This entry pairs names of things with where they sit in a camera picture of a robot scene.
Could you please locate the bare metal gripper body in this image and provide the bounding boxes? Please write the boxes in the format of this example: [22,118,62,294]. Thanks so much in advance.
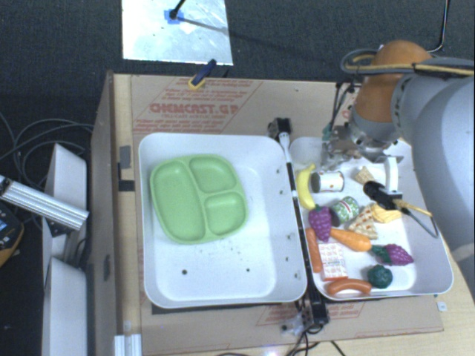
[325,125,390,163]

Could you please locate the white and red can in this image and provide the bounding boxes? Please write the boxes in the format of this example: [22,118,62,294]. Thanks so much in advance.
[310,170,345,194]

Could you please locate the tan waffle cone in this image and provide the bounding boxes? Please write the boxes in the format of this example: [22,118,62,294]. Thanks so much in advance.
[354,165,376,185]

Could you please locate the yellow banana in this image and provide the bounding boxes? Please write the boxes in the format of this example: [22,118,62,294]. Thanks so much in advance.
[295,163,318,211]

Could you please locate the green and white can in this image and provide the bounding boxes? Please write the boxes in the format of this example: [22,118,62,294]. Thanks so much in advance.
[331,196,360,225]

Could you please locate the purple grapes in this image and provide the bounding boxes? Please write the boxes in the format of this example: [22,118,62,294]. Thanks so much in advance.
[307,205,333,243]
[372,243,415,267]

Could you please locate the pizza slice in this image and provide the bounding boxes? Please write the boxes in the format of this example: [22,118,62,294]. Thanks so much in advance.
[347,204,378,241]

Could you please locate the yellow wavy food piece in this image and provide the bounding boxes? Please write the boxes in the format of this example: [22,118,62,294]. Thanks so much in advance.
[370,202,404,224]

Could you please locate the orange carrot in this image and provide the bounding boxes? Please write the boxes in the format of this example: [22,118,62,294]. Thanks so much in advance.
[305,227,324,274]
[330,227,373,253]

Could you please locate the orange and white carton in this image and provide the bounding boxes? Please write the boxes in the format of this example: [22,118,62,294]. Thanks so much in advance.
[318,242,350,283]

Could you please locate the green broccoli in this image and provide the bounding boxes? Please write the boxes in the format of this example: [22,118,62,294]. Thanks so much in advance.
[367,264,393,289]

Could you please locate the orange sausage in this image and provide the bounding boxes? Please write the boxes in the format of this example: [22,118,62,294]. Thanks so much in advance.
[326,278,373,297]

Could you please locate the white plastic tray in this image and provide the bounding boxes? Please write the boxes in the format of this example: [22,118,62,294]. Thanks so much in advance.
[289,136,454,302]
[137,131,309,309]

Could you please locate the brown cardboard board red print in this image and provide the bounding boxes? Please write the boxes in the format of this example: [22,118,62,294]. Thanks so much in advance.
[92,70,445,356]

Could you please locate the green divided plate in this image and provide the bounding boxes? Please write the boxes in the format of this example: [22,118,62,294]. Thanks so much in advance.
[149,154,249,245]

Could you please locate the black cylinder on white bracket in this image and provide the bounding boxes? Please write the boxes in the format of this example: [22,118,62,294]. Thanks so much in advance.
[362,156,405,211]

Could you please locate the black block with thin wires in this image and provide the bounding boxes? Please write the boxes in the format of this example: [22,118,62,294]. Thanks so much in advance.
[267,116,292,138]
[309,291,330,326]

